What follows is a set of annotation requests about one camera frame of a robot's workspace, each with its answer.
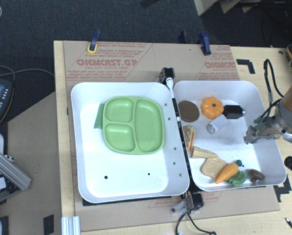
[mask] green plate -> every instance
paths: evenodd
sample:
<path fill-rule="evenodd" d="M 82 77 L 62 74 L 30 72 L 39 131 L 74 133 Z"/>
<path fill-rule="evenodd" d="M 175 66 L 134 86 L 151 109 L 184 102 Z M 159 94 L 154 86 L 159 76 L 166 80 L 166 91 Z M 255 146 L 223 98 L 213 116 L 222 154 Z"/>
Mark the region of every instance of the green plate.
<path fill-rule="evenodd" d="M 160 106 L 136 96 L 117 96 L 99 106 L 95 128 L 102 128 L 108 147 L 126 154 L 152 154 L 161 149 L 165 125 Z"/>

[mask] cardboard base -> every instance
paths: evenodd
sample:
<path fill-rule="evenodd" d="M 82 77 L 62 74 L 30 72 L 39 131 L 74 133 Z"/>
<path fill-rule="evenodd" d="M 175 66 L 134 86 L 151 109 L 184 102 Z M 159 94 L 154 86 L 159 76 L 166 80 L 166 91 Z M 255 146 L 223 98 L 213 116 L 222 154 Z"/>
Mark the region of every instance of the cardboard base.
<path fill-rule="evenodd" d="M 89 55 L 87 42 L 64 41 L 66 85 L 75 215 L 80 216 L 81 230 L 93 231 L 120 227 L 175 222 L 171 206 L 180 196 L 123 203 L 83 206 L 77 185 L 71 90 L 80 82 L 151 82 L 163 67 L 174 67 L 174 83 L 181 80 L 239 80 L 229 46 L 211 46 L 205 56 L 200 45 L 149 43 L 98 43 L 97 53 Z M 192 217 L 211 218 L 279 210 L 273 187 L 246 188 L 202 193 L 205 206 Z"/>
<path fill-rule="evenodd" d="M 11 235 L 44 235 L 44 222 L 52 215 L 54 234 L 61 234 L 55 105 L 52 93 L 8 123 L 8 154 L 32 179 L 28 190 L 0 205 L 0 217 L 8 216 Z"/>

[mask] green toy vegetable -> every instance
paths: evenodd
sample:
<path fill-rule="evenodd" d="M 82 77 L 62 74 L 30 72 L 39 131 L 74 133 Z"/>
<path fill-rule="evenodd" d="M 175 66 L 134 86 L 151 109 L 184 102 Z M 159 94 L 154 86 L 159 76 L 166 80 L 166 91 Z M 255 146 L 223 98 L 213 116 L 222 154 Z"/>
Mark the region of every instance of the green toy vegetable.
<path fill-rule="evenodd" d="M 234 186 L 240 186 L 245 182 L 247 178 L 247 173 L 243 171 L 239 171 L 237 174 L 232 176 L 231 178 L 228 178 L 226 182 L 233 184 Z"/>
<path fill-rule="evenodd" d="M 238 166 L 243 166 L 242 164 L 242 161 L 241 160 L 236 160 L 235 163 L 238 165 Z"/>

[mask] toy orange pumpkin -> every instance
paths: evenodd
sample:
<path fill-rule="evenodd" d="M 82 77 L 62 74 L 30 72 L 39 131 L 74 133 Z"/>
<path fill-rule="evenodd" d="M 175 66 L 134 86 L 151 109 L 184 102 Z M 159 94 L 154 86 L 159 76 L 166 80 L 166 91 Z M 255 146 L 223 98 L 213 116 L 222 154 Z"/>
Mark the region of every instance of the toy orange pumpkin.
<path fill-rule="evenodd" d="M 209 119 L 219 117 L 224 111 L 222 102 L 214 96 L 205 98 L 201 103 L 200 108 L 201 112 Z"/>

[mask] black wire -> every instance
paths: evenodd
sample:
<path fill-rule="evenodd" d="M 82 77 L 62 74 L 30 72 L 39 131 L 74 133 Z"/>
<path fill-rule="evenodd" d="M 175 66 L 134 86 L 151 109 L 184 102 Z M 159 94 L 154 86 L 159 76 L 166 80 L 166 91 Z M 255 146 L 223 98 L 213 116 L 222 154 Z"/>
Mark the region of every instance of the black wire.
<path fill-rule="evenodd" d="M 175 235 L 179 235 L 179 232 L 177 231 L 177 228 L 179 227 L 179 224 L 181 222 L 181 220 L 183 219 L 183 217 L 186 215 L 186 213 L 182 214 L 179 219 L 177 220 L 176 222 L 176 225 L 175 225 Z"/>
<path fill-rule="evenodd" d="M 278 92 L 278 94 L 279 94 L 280 97 L 284 97 L 284 96 L 282 95 L 282 93 L 279 91 L 279 89 L 278 89 L 278 87 L 277 87 L 277 84 L 276 84 L 276 82 L 275 82 L 275 76 L 274 76 L 273 67 L 272 67 L 272 64 L 271 64 L 271 62 L 270 62 L 269 59 L 266 59 L 266 61 L 264 62 L 264 69 L 265 69 L 265 70 L 268 68 L 267 64 L 269 64 L 269 66 L 270 66 L 271 75 L 272 75 L 272 81 L 273 81 L 273 85 L 274 85 L 275 90 Z"/>
<path fill-rule="evenodd" d="M 196 229 L 198 229 L 199 231 L 201 231 L 201 232 L 203 232 L 203 233 L 207 233 L 207 234 L 209 234 L 209 235 L 217 235 L 216 232 L 208 232 L 208 231 L 205 231 L 205 230 L 200 229 L 200 228 L 194 223 L 194 221 L 192 220 L 192 218 L 191 218 L 189 212 L 187 212 L 187 216 L 190 218 L 190 221 L 192 222 L 192 224 L 193 224 L 193 225 L 196 227 Z"/>
<path fill-rule="evenodd" d="M 267 85 L 268 93 L 271 94 L 271 87 L 270 87 L 270 83 L 269 83 L 269 79 L 268 79 L 268 65 L 269 65 L 270 70 L 271 70 L 271 76 L 272 76 L 272 81 L 273 81 L 274 88 L 278 92 L 280 97 L 284 97 L 282 95 L 282 93 L 279 91 L 278 87 L 277 87 L 272 64 L 271 64 L 269 59 L 266 59 L 264 61 L 264 71 L 265 71 L 264 72 L 264 76 L 265 76 L 265 82 L 266 82 L 266 85 Z M 272 98 L 269 99 L 269 107 L 268 107 L 268 109 L 261 115 L 262 118 L 266 115 L 266 117 L 263 119 L 263 122 L 265 122 L 268 119 L 272 107 L 275 106 L 280 101 L 280 99 L 279 99 L 279 100 L 275 101 L 274 103 L 272 103 L 271 100 L 272 100 Z"/>
<path fill-rule="evenodd" d="M 200 228 L 194 223 L 194 221 L 192 220 L 192 218 L 191 218 L 189 212 L 186 212 L 186 213 L 182 214 L 182 215 L 179 217 L 179 219 L 177 220 L 176 225 L 175 225 L 175 235 L 179 235 L 179 232 L 178 232 L 177 228 L 179 227 L 179 224 L 180 224 L 181 220 L 184 218 L 185 215 L 187 215 L 187 216 L 189 217 L 191 223 L 192 223 L 192 224 L 195 226 L 195 228 L 198 229 L 199 231 L 201 231 L 201 232 L 203 232 L 203 233 L 206 233 L 206 234 L 208 234 L 208 235 L 217 235 L 216 232 L 208 232 L 208 231 L 205 231 L 205 230 L 200 229 Z"/>
<path fill-rule="evenodd" d="M 280 100 L 281 100 L 281 99 L 278 99 L 278 100 L 274 101 L 274 102 L 271 104 L 271 106 L 269 106 L 269 108 L 267 108 L 267 109 L 265 110 L 265 112 L 261 114 L 260 117 L 263 117 L 267 112 L 269 112 L 273 106 L 276 106 L 276 105 L 280 102 Z"/>

